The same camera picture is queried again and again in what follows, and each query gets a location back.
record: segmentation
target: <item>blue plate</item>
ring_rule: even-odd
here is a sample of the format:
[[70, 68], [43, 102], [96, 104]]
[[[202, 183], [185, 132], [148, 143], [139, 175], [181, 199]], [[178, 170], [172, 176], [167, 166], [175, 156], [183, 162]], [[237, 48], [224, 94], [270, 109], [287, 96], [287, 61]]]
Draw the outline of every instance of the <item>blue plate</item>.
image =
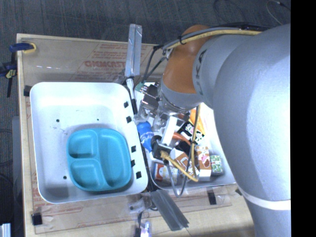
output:
[[86, 191], [110, 191], [128, 184], [132, 175], [125, 138], [112, 129], [85, 129], [67, 141], [72, 182]]

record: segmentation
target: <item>dark gray carpet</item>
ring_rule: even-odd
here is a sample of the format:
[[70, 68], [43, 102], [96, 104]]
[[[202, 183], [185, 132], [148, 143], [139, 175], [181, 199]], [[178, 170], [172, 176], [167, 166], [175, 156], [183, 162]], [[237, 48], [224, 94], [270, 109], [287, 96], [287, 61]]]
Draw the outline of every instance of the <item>dark gray carpet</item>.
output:
[[[176, 39], [194, 24], [217, 26], [250, 22], [265, 26], [279, 23], [268, 13], [268, 0], [0, 0], [0, 62], [10, 61], [8, 47], [17, 33], [126, 41], [131, 23], [142, 25], [143, 43]], [[291, 0], [277, 0], [291, 6]], [[269, 3], [271, 13], [282, 24], [290, 23], [290, 12]], [[6, 97], [7, 79], [0, 78], [0, 129], [11, 130], [18, 115], [17, 81]], [[12, 141], [0, 133], [0, 224], [11, 220]]]

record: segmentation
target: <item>blue divided plate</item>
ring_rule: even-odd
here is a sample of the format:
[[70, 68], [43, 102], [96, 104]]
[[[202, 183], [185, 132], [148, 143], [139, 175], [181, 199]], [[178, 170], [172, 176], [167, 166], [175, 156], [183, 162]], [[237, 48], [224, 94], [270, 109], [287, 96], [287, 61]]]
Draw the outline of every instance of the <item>blue divided plate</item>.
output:
[[85, 129], [67, 141], [72, 182], [86, 191], [119, 189], [131, 179], [130, 154], [125, 138], [112, 129]]

